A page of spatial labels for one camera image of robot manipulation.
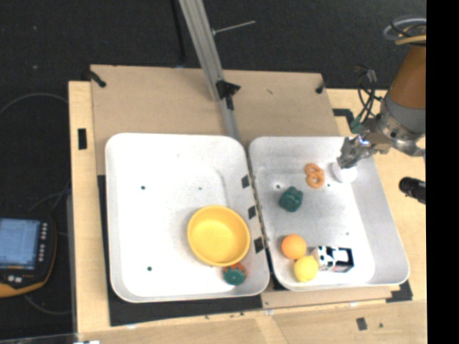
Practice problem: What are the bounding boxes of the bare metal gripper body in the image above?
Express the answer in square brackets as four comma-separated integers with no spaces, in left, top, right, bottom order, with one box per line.
[359,111,427,158]

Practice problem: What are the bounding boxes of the white round object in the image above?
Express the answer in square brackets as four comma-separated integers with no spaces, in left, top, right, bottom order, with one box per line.
[331,161,359,184]

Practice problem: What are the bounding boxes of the orange pretzel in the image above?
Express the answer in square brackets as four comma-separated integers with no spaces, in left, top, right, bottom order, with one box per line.
[304,162,326,189]

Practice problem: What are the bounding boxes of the white plastic tray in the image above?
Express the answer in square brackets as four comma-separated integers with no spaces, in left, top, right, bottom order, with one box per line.
[104,131,271,304]
[247,135,411,292]

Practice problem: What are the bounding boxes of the green bell pepper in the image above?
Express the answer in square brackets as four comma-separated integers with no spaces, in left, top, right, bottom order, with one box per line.
[278,186,305,214]

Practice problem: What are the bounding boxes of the thin black and white rod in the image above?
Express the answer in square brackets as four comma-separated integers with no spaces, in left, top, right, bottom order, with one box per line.
[246,151,271,254]

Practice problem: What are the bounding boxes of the orange fruit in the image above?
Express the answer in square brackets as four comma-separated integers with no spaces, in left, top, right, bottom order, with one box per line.
[280,233,308,261]

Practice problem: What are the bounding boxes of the black and white carton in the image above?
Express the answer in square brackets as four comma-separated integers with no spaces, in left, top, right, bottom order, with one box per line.
[315,245,356,274]

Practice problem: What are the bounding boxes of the yellow lemon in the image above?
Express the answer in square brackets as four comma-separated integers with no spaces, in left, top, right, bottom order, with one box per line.
[293,254,320,284]

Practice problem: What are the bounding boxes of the yellow bowl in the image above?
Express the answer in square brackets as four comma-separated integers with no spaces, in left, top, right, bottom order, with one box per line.
[186,204,252,268]

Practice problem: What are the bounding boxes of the red strawberry with green leaves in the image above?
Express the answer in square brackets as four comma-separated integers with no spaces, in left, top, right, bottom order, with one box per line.
[222,262,249,287]

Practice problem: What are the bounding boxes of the brown cardboard board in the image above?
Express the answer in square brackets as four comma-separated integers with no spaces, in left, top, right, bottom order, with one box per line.
[89,64,394,310]

